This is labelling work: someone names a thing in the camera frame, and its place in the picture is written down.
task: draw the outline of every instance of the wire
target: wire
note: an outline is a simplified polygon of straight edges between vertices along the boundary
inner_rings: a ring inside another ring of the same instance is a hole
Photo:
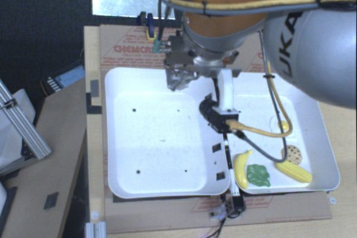
[[[218,238],[219,235],[221,234],[225,220],[226,220],[226,218],[222,219],[221,224],[219,225],[218,229],[216,231],[214,231],[211,235],[206,236],[205,238],[212,238],[212,237]]]
[[[241,212],[234,211],[230,215],[228,215],[227,217],[230,218],[230,219],[236,219],[237,217],[240,216],[240,214],[241,214]]]
[[[46,89],[45,89],[45,87],[44,87],[44,84],[42,83],[42,80],[40,81],[40,86],[41,86],[41,89],[42,89],[42,91],[44,92],[44,94],[45,94],[46,96],[48,96],[48,93],[46,92]]]
[[[217,99],[217,103],[219,104],[219,88],[218,88],[218,79],[216,77],[212,77],[212,81],[214,84],[214,91],[216,93],[216,99]]]
[[[161,8],[161,4],[162,4],[162,0],[158,0],[157,10],[158,10],[158,26],[159,26],[159,29],[158,29],[157,39],[158,39],[159,41],[162,39],[163,30],[165,29],[165,26],[166,26],[167,21],[168,21],[168,16],[169,16],[169,14],[170,14],[169,9],[166,9],[166,10],[165,10],[165,19],[164,19],[164,22],[162,22],[162,8]]]
[[[200,2],[193,2],[187,0],[169,0],[171,3],[190,8],[197,8],[203,10],[245,10],[253,8],[263,8],[272,6],[285,6],[297,4],[318,4],[316,0],[259,0],[244,3],[207,3],[206,5]],[[320,0],[321,3],[327,2],[356,2],[356,0]]]
[[[250,126],[246,126],[244,125],[243,123],[241,122],[238,122],[236,120],[227,120],[226,121],[226,124],[229,126],[229,129],[230,130],[246,130],[246,131],[250,131],[250,132],[253,132],[253,133],[257,133],[257,134],[260,134],[260,135],[264,135],[264,136],[268,136],[268,137],[273,137],[273,138],[284,138],[286,136],[289,136],[292,131],[293,131],[293,127],[292,127],[292,123],[291,123],[291,120],[288,116],[288,114],[286,113],[285,111],[285,108],[280,100],[280,97],[277,93],[277,90],[276,90],[276,87],[275,87],[275,84],[273,82],[273,79],[272,79],[272,71],[271,71],[271,67],[270,67],[270,64],[269,62],[267,61],[266,62],[266,67],[267,67],[267,71],[268,71],[268,75],[267,75],[267,79],[269,80],[269,84],[270,84],[270,87],[269,89],[272,90],[272,92],[274,93],[274,97],[276,98],[276,101],[279,105],[279,108],[281,110],[281,112],[283,113],[286,121],[287,121],[287,124],[288,124],[288,131],[286,132],[282,132],[282,133],[271,133],[271,132],[268,132],[268,131],[264,131],[264,130],[261,130],[261,129],[257,129],[257,128],[254,128],[254,127],[250,127]]]
[[[272,84],[274,84],[274,83],[272,81],[271,72],[269,72],[268,61],[267,61],[267,58],[266,58],[266,53],[265,53],[265,48],[264,48],[264,43],[263,43],[263,33],[262,33],[262,31],[259,32],[259,35],[260,35],[260,44],[262,46],[263,62],[264,62],[264,68],[265,68],[265,71],[266,71],[266,79],[267,79],[268,89],[269,89],[269,93],[270,93],[270,96],[271,96],[271,99],[272,99],[272,103],[273,103],[273,106],[274,106],[275,114],[276,114],[276,116],[278,118],[280,131],[281,131],[281,133],[283,133],[284,130],[283,130],[283,126],[282,126],[279,110],[278,110],[277,103],[276,103],[276,96],[274,96],[274,92],[273,92],[273,89],[272,89]],[[240,130],[233,131],[233,134],[236,135],[239,139],[242,139],[242,140],[246,141],[254,149],[256,149],[260,154],[262,154],[266,158],[272,160],[273,162],[283,163],[287,159],[288,150],[287,150],[287,144],[286,144],[285,137],[282,138],[283,139],[283,146],[284,146],[284,155],[283,155],[282,159],[277,159],[277,158],[272,157],[271,155],[269,155],[267,152],[265,152],[260,147],[258,147],[242,131],[240,131]]]
[[[261,0],[245,3],[200,3],[188,0],[162,0],[166,5],[184,12],[212,16],[232,16],[240,14],[268,13],[289,10],[308,10],[320,8],[323,3],[343,3],[357,0]]]

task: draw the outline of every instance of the yellow banana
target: yellow banana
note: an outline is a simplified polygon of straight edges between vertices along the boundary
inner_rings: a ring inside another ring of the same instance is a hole
[[[238,155],[234,161],[235,179],[239,186],[242,188],[248,187],[247,175],[245,174],[245,164],[247,163],[250,154],[253,154],[253,150],[249,150],[243,154]]]

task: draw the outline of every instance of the metal rod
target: metal rod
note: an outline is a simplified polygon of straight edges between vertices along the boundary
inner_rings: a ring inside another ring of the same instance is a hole
[[[4,168],[0,169],[0,176],[5,176],[8,173],[11,173],[17,169],[23,168],[23,167],[31,164],[34,161],[37,161],[37,159],[31,158],[31,159],[25,160],[24,158],[20,158],[14,162],[8,164]]]
[[[30,150],[38,159],[42,159],[51,153],[51,149],[36,131],[35,127],[26,118],[18,105],[7,107],[7,103],[13,100],[12,94],[0,80],[0,110],[3,109],[6,117],[20,133]]]

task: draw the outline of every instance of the black clip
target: black clip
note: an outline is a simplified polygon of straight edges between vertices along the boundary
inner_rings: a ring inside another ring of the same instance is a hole
[[[266,79],[275,79],[274,75],[263,75]]]
[[[204,14],[205,16],[211,17],[211,15],[208,15],[207,12],[206,12],[206,8],[207,8],[208,2],[207,2],[206,0],[203,0],[203,1],[202,1],[202,4],[203,4],[203,14]]]
[[[9,101],[5,102],[4,105],[2,107],[0,107],[0,110],[4,109],[4,108],[9,109],[11,107],[14,107],[16,104],[17,104],[16,99],[12,98]]]
[[[355,11],[357,8],[354,1],[321,2],[321,0],[316,0],[316,3],[320,8],[332,11]]]

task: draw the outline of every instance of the cardboard box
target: cardboard box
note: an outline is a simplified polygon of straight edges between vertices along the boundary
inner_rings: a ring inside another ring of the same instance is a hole
[[[175,29],[165,29],[164,37],[174,34]],[[109,189],[104,77],[110,69],[119,66],[162,69],[164,55],[152,54],[151,50],[152,43],[146,40],[145,27],[100,27],[105,220],[109,234],[219,224],[218,220],[210,220],[212,209],[222,203],[219,196],[124,200],[114,196]],[[248,37],[239,52],[235,67],[249,72],[264,70],[257,34]],[[247,210],[238,218],[227,220],[227,225],[332,218],[324,192],[249,196],[245,203]]]

